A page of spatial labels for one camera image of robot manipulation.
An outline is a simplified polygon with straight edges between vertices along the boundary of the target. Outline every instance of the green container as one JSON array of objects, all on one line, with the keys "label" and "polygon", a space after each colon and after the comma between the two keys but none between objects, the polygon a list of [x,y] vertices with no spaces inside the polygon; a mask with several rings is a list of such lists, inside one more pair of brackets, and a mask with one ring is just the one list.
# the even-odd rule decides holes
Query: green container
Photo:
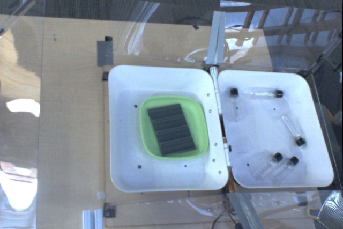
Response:
[{"label": "green container", "polygon": [[[148,109],[180,104],[187,125],[193,137],[196,149],[188,152],[174,153],[162,156],[157,137],[152,126]],[[194,99],[179,95],[160,95],[143,101],[139,110],[140,133],[145,150],[159,159],[190,159],[204,154],[208,149],[208,133],[206,119],[202,106]]]}]

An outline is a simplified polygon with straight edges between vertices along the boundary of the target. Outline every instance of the black cap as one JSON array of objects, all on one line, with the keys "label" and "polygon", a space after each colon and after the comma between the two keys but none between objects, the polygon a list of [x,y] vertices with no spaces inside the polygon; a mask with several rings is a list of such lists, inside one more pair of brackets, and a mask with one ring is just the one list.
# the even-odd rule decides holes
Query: black cap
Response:
[{"label": "black cap", "polygon": [[299,162],[299,160],[298,160],[297,157],[291,157],[291,158],[289,159],[289,161],[290,161],[291,163],[293,163],[294,166]]},{"label": "black cap", "polygon": [[282,159],[284,158],[280,153],[276,153],[275,155],[273,155],[273,158],[277,161],[280,162],[282,161]]},{"label": "black cap", "polygon": [[284,92],[282,90],[275,90],[275,94],[277,98],[282,98],[284,96]]},{"label": "black cap", "polygon": [[298,137],[296,140],[295,140],[295,143],[296,145],[298,145],[299,147],[301,145],[304,145],[306,143],[305,139],[303,139],[302,137]]},{"label": "black cap", "polygon": [[238,97],[238,96],[239,96],[239,94],[238,94],[238,89],[232,88],[232,89],[230,90],[230,95],[231,95],[232,97]]}]

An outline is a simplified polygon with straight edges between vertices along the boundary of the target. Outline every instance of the green plastic bowl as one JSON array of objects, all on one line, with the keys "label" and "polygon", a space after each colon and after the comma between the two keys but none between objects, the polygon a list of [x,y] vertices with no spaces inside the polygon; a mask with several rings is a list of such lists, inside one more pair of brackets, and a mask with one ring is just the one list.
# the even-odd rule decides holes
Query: green plastic bowl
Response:
[{"label": "green plastic bowl", "polygon": [[[148,115],[148,109],[172,104],[181,105],[196,149],[162,156],[154,128]],[[204,154],[208,149],[208,133],[204,111],[202,106],[192,98],[179,95],[159,95],[147,98],[140,106],[139,120],[144,148],[148,154],[155,158],[175,160],[196,158]]]}]

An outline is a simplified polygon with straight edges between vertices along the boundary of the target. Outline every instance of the black vial cap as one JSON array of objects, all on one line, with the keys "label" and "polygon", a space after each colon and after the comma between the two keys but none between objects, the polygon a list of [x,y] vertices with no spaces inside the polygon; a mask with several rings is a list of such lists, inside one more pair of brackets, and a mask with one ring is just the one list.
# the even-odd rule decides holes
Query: black vial cap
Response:
[{"label": "black vial cap", "polygon": [[284,158],[280,153],[276,153],[275,155],[273,155],[273,158],[277,161],[280,162],[282,161],[282,159]]},{"label": "black vial cap", "polygon": [[282,98],[284,96],[284,92],[282,90],[275,90],[275,94],[277,98]]},{"label": "black vial cap", "polygon": [[304,145],[306,143],[305,139],[303,139],[302,137],[298,137],[296,140],[295,140],[295,143],[296,145],[298,145],[299,147],[301,145]]},{"label": "black vial cap", "polygon": [[289,159],[289,161],[290,161],[291,163],[293,163],[294,166],[297,165],[297,163],[299,162],[299,160],[298,160],[297,157],[291,157],[291,158]]},{"label": "black vial cap", "polygon": [[239,94],[238,94],[238,89],[232,88],[232,89],[230,90],[230,95],[231,95],[231,97],[238,97],[238,96],[239,96]]}]

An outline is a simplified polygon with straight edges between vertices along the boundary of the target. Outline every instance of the green tray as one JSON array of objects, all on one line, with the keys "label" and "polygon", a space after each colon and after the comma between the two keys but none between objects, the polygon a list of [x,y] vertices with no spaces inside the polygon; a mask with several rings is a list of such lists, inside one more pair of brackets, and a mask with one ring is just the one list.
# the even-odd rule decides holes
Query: green tray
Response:
[{"label": "green tray", "polygon": [[[150,117],[148,116],[148,109],[172,104],[181,105],[196,149],[162,156]],[[147,98],[140,106],[139,120],[144,148],[155,158],[175,160],[190,159],[201,156],[208,149],[208,133],[204,111],[202,106],[192,98],[179,95],[160,95]]]}]

